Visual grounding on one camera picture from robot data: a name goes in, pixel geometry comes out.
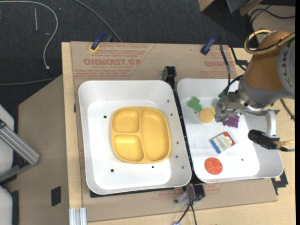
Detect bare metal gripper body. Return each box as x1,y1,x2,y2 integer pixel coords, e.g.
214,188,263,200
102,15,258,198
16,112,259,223
219,91,265,116

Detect purple toy grapes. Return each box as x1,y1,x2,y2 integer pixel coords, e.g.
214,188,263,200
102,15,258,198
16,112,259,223
222,115,240,129

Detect yellow and green toy pineapple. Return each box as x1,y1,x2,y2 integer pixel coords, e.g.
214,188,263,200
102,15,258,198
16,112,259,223
187,96,216,123

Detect blue and white small carton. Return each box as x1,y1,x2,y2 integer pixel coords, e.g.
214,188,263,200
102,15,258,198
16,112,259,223
210,130,238,154

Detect thin black rod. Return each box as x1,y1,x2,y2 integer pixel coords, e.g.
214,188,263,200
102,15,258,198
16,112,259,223
170,78,194,187

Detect orange toy orange slice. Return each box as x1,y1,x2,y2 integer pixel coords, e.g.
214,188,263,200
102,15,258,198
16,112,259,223
204,157,223,175

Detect white plastic tray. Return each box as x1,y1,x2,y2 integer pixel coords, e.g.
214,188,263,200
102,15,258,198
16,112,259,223
78,79,192,195
176,78,284,184

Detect yellow divided plate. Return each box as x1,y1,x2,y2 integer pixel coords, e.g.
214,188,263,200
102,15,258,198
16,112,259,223
110,106,172,165

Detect brown cardboard board red print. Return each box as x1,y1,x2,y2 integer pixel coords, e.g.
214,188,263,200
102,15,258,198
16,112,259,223
70,41,278,222

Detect black cylinder on white bracket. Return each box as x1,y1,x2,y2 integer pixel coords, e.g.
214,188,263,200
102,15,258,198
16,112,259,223
247,110,281,150

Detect black block with wires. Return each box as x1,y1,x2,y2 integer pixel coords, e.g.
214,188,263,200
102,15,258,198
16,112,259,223
161,66,176,83
173,183,206,207

